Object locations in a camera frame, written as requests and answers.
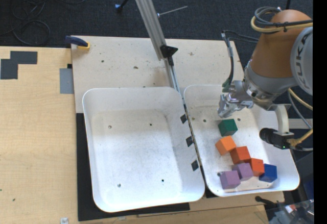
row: cube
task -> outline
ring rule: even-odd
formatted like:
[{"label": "cube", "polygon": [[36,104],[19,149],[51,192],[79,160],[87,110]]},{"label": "cube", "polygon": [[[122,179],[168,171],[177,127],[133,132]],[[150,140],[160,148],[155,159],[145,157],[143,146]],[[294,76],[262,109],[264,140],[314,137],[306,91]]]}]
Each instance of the cube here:
[{"label": "cube", "polygon": [[265,173],[265,166],[263,160],[251,158],[249,162],[254,176],[260,176]]},{"label": "cube", "polygon": [[241,184],[239,174],[236,170],[224,171],[220,174],[223,189],[234,189]]},{"label": "cube", "polygon": [[260,181],[273,182],[277,179],[277,166],[264,164],[265,173],[259,176]]},{"label": "cube", "polygon": [[249,162],[251,159],[247,146],[236,147],[229,154],[234,164]]},{"label": "cube", "polygon": [[219,141],[216,142],[216,148],[219,151],[220,155],[225,155],[229,153],[233,149],[236,148],[236,144],[233,138],[229,135],[227,137],[221,138]]},{"label": "cube", "polygon": [[253,177],[253,171],[250,163],[240,163],[233,166],[232,170],[236,170],[241,181],[247,181]]},{"label": "cube", "polygon": [[233,135],[237,131],[237,126],[234,119],[222,120],[218,124],[221,136]]}]

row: wooden table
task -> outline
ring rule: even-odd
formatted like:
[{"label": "wooden table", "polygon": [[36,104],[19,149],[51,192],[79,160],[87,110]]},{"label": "wooden table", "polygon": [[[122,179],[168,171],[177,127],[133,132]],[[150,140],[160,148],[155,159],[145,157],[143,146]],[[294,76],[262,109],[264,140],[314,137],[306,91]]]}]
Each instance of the wooden table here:
[{"label": "wooden table", "polygon": [[[168,45],[180,44],[178,47],[187,43],[185,40],[167,42]],[[216,42],[213,46],[215,44],[226,56],[224,44]],[[0,59],[10,59],[10,51],[31,51],[38,55],[37,64],[18,65],[18,79],[0,80],[0,223],[58,224],[62,218],[68,218],[66,223],[69,224],[81,223],[77,203],[76,99],[74,94],[60,93],[59,72],[72,64],[73,50],[0,47]],[[200,55],[200,50],[176,53],[176,67],[180,64],[178,69],[182,69],[182,61],[179,61],[182,55],[191,58],[196,54]],[[240,65],[236,75],[242,76]],[[82,223],[105,224],[120,220],[135,224],[217,223],[219,220],[219,223],[262,224],[267,222],[267,216],[263,204],[254,199],[257,195],[273,202],[284,201],[282,191],[204,196],[190,203],[190,211],[186,212],[121,216]]]}]

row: purple cube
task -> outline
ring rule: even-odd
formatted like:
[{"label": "purple cube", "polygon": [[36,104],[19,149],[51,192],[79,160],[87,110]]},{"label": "purple cube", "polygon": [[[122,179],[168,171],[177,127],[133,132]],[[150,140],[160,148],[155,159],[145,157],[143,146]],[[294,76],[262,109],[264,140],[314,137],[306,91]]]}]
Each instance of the purple cube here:
[{"label": "purple cube", "polygon": [[240,163],[233,166],[232,170],[236,170],[241,181],[247,181],[253,177],[253,171],[250,163]]},{"label": "purple cube", "polygon": [[273,182],[277,179],[277,167],[275,165],[265,164],[265,173],[259,176],[260,181]]},{"label": "purple cube", "polygon": [[239,174],[236,170],[224,171],[220,174],[223,189],[234,189],[241,184]]}]

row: white tray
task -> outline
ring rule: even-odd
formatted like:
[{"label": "white tray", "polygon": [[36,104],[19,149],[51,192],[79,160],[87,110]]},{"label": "white tray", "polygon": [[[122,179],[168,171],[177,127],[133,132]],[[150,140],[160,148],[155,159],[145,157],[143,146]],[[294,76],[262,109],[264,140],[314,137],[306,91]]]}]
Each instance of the white tray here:
[{"label": "white tray", "polygon": [[267,144],[259,137],[262,128],[278,129],[277,117],[273,111],[254,106],[236,111],[227,119],[234,119],[238,130],[233,134],[237,146],[247,146],[252,158],[277,166],[277,180],[267,183],[252,177],[242,181],[235,189],[223,189],[218,173],[231,170],[230,154],[221,156],[215,143],[222,138],[218,124],[222,120],[217,112],[221,85],[192,85],[185,89],[184,99],[191,118],[195,142],[201,159],[205,182],[217,196],[294,190],[299,185],[299,175],[289,150],[280,150]]},{"label": "white tray", "polygon": [[102,88],[83,97],[93,197],[106,212],[199,200],[204,180],[180,94]]}]

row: green cube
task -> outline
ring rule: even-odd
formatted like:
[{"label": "green cube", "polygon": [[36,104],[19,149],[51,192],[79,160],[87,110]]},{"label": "green cube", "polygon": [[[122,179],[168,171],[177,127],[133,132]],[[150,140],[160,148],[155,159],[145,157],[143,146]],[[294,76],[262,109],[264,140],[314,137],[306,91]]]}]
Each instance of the green cube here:
[{"label": "green cube", "polygon": [[237,131],[237,126],[234,119],[222,120],[218,124],[221,136],[233,135]]}]

